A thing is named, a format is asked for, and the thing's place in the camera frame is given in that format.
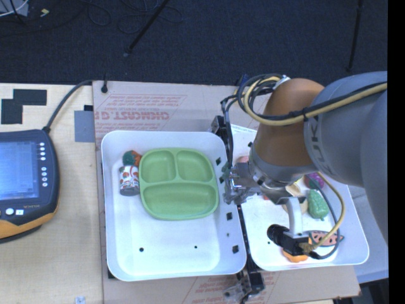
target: cardboard box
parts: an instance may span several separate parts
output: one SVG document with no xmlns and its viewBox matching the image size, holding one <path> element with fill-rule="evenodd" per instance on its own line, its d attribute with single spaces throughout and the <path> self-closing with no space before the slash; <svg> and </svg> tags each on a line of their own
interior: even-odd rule
<svg viewBox="0 0 405 304">
<path fill-rule="evenodd" d="M 93 83 L 96 130 L 97 181 L 103 289 L 105 303 L 231 303 L 224 290 L 235 285 L 235 275 L 179 277 L 152 281 L 123 282 L 109 278 L 106 263 L 101 141 L 113 130 L 209 131 L 215 116 L 222 115 L 220 101 L 236 87 L 213 85 L 159 84 L 142 82 Z M 255 110 L 260 112 L 267 97 L 259 97 Z M 235 103 L 230 110 L 233 124 L 257 129 L 258 123 Z M 321 267 L 282 272 L 261 272 L 265 289 L 249 303 L 298 303 L 346 298 L 360 294 L 353 266 Z"/>
</svg>

